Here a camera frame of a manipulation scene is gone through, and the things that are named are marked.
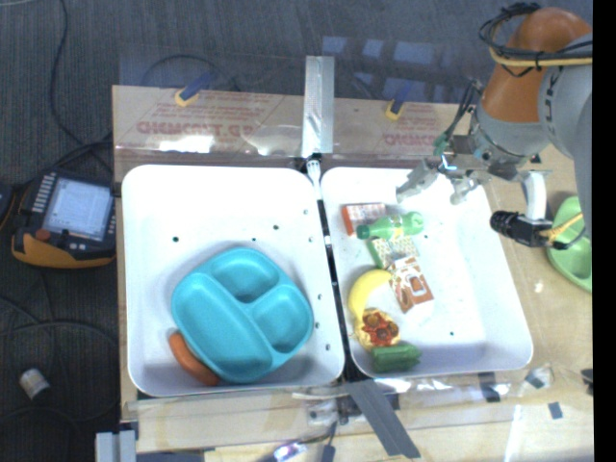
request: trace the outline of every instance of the table surface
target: table surface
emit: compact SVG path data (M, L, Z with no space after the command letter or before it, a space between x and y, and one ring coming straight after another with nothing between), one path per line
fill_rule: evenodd
M149 88L120 89L115 90L114 103L116 147L126 132L126 124L122 123L126 115L122 112L127 107L118 100L121 94L137 96L137 102L145 106L152 100ZM288 108L301 108L301 101L287 99ZM374 124L374 111L382 112L384 108L380 101L363 100L358 111L357 104L356 100L336 99L337 124L357 124L362 116ZM416 111L429 110L434 137L449 124L457 108L439 104L418 106ZM130 109L135 110L135 101ZM288 116L297 117L297 112ZM418 132L411 127L405 135ZM408 148L410 153L425 155L417 148L413 151L412 145ZM151 162L182 163L188 159L177 153L166 153L158 159L147 150L120 150L115 152L118 184L131 167ZM550 171L546 185L549 205L555 212L568 196L576 194L573 162L551 146L541 153L541 159L542 163L532 168ZM194 164L195 160L191 158L190 162ZM494 210L523 212L526 208L517 184L495 179L484 189ZM127 371L121 199L118 202L122 418L139 422L138 453L199 449L204 450L206 461L256 461L270 455L284 441L313 438L320 441L307 443L308 450L295 460L320 460L325 443L321 435L332 420L310 416L327 405L327 398L320 398L319 392L314 393L315 397L290 391L181 398L139 396ZM399 396L398 417L426 461L592 460L593 397L581 375L582 370L593 368L592 295L561 275L548 260L545 249L528 248L505 238L501 242L533 339L530 364L520 372L494 375L493 381L504 389L498 402L467 395L476 388L476 376L412 382L409 392ZM526 381L529 374L545 380L543 386ZM362 416L345 421L338 424L332 441L339 457L358 461L396 458L388 457Z

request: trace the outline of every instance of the tray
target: tray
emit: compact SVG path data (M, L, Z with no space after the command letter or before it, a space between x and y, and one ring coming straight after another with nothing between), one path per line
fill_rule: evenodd
M398 324L401 341L422 352L420 364L412 370L386 376L524 367L532 357L532 339L499 235L490 228L492 212L485 191L479 187L467 201L452 205L451 184L439 177L428 190L398 204L396 186L406 181L407 173L407 169L335 167L321 180L353 361L368 376L382 376L373 369L370 353L352 337L346 307L352 284L375 262L364 241L347 235L341 211L346 204L382 202L392 213L423 215L423 232L412 239L434 294L429 313L423 305L402 313L387 285L369 298L368 306L383 310Z
M122 182L127 369L152 397L326 385L345 362L321 219L308 178L274 167L145 165ZM167 338L171 296L191 270L237 246L270 258L306 296L310 338L280 368L248 383L200 384Z
M277 370L310 337L310 304L253 248L226 250L173 291L171 314L191 350L219 378L249 383Z

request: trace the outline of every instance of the brown sausage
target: brown sausage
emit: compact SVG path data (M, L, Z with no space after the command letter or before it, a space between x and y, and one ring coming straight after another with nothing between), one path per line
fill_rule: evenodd
M180 366L193 378L196 378L209 387L218 385L219 378L212 370L194 357L194 354L186 345L186 341L184 337L182 337L182 334L173 332L169 336L169 347L171 347L171 352Z

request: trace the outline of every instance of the blue plate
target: blue plate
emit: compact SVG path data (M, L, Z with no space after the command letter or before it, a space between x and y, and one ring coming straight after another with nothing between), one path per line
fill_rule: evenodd
M287 274L244 247L186 275L173 291L171 314L192 352L232 383L256 381L282 366L308 340L314 321Z

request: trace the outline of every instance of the gray carpet floor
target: gray carpet floor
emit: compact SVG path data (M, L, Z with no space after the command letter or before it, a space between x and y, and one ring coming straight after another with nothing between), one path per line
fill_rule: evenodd
M394 76L414 82L411 100L456 102L469 78L492 73L477 31L502 7L536 2L593 24L593 0L18 1L0 0L0 181L16 186L111 138L116 84L177 86L207 64L222 89L303 94L305 57L333 55L338 96L391 97ZM64 167L111 180L112 165L103 145ZM32 268L12 257L10 233L0 233L0 460L93 461L95 433L118 429L116 264ZM48 326L16 330L37 323ZM45 409L17 383L31 367L52 385Z

